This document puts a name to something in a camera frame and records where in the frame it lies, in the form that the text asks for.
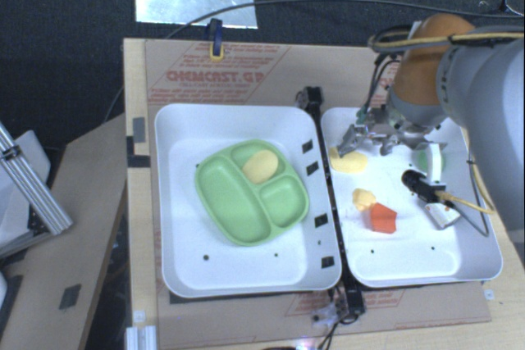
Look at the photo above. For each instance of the green divided plate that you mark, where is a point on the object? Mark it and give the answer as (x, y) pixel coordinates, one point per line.
(229, 201)

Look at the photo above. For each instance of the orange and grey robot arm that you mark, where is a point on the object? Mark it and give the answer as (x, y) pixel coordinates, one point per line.
(476, 94)

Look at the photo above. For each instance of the orange carton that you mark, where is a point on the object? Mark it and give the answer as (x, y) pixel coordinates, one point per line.
(382, 218)

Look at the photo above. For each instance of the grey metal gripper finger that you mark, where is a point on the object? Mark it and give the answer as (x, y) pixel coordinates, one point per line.
(353, 139)
(389, 144)

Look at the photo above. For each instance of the yellow flat round biscuit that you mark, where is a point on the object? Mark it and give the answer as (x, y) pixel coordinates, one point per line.
(350, 164)

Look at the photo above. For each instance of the thin black rod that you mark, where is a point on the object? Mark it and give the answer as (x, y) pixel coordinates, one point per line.
(333, 201)

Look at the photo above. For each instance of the black cylinder on white bracket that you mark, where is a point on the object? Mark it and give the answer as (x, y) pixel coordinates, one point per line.
(420, 183)

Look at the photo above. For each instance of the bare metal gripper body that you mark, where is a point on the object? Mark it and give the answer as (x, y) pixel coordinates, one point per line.
(410, 133)

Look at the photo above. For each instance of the white plastic tray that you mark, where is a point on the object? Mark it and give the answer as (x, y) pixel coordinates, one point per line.
(410, 258)
(229, 266)

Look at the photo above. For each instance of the yellow oval bread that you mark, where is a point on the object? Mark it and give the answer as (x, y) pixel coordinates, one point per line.
(260, 166)

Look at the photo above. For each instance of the brown cardboard board red print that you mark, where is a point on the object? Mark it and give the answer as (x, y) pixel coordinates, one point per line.
(229, 74)

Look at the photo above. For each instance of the small yellow toy food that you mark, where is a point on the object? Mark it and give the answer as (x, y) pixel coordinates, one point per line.
(363, 197)

